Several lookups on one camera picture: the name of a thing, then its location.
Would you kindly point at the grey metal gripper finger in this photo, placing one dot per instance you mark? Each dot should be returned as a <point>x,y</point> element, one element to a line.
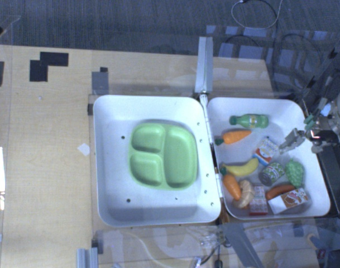
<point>318,148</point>
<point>294,139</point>

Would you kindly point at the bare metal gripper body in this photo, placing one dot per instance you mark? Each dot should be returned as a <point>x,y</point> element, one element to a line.
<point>330,135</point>

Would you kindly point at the white blue and orange carton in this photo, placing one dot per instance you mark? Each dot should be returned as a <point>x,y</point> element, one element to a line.
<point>266,151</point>

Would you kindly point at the green grapes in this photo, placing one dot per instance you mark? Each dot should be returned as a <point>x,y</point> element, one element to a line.
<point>294,173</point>

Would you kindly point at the green labelled can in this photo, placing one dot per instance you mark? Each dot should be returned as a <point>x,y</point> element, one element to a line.
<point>272,173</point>

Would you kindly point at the white plastic tray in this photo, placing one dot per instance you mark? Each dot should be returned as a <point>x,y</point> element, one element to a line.
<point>312,194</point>
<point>114,160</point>

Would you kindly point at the green bottle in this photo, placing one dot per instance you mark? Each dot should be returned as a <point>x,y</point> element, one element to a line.
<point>249,120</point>

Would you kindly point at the orange sausage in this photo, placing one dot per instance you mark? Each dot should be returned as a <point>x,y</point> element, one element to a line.
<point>280,191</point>

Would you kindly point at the orange carrot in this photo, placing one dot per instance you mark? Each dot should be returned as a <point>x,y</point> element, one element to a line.
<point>232,187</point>
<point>235,137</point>

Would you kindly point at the yellow banana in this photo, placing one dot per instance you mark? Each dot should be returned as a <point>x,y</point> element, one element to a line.
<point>242,169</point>

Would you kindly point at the red carton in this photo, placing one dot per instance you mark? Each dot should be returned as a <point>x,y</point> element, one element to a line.
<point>258,202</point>

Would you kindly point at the beige bread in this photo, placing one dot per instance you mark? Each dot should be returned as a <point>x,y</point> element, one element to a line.
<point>245,194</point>

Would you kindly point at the green divided plate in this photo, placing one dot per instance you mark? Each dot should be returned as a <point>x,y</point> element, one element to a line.
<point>178,155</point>

